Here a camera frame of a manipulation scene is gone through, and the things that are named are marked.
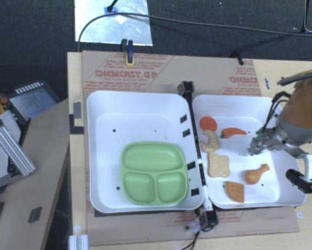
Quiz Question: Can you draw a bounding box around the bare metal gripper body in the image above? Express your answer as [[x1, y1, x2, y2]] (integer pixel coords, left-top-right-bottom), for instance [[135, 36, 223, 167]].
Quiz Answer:
[[258, 128, 290, 151]]

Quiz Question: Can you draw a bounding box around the orange toy carrot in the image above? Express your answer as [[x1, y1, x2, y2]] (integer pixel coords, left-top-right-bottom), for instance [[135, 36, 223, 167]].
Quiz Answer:
[[219, 127, 248, 140]]

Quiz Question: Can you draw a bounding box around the orange toy chicken drumstick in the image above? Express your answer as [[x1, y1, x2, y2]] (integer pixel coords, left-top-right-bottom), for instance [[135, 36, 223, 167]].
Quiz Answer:
[[244, 163, 270, 185]]

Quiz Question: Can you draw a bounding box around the beige toy bread slice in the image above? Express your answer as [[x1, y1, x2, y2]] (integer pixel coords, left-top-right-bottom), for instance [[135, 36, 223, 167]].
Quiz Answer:
[[207, 152, 230, 179]]

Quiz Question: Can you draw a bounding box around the beige toy croissant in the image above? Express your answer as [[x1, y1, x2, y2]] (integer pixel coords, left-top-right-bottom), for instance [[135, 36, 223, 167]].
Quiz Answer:
[[199, 129, 221, 153]]

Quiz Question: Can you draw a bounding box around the white plastic tray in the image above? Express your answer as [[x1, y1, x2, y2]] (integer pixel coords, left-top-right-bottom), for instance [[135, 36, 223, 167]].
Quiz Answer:
[[192, 94, 308, 210], [86, 90, 205, 214]]

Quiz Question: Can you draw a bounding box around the orange toy waffle piece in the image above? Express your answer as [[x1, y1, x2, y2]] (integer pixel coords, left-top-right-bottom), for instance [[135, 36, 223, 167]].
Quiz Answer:
[[225, 181, 245, 204]]

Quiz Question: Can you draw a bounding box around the red-orange round slice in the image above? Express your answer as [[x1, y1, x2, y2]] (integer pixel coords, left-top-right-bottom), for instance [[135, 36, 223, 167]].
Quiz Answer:
[[198, 116, 218, 132]]

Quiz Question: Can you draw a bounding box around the thin black and white rod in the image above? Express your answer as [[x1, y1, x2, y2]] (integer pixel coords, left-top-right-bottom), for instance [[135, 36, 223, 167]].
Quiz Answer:
[[186, 92, 211, 211]]

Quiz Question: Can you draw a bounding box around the green divided plate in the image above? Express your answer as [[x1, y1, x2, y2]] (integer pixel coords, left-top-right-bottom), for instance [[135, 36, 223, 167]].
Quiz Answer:
[[119, 141, 189, 206]]

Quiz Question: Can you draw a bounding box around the brown cardboard board, red print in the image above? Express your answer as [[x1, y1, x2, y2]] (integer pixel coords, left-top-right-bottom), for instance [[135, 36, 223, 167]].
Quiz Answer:
[[81, 50, 300, 247]]

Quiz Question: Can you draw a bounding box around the black cylinder on white bracket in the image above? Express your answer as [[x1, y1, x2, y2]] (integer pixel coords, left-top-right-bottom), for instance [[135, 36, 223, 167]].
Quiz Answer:
[[285, 154, 312, 194]]

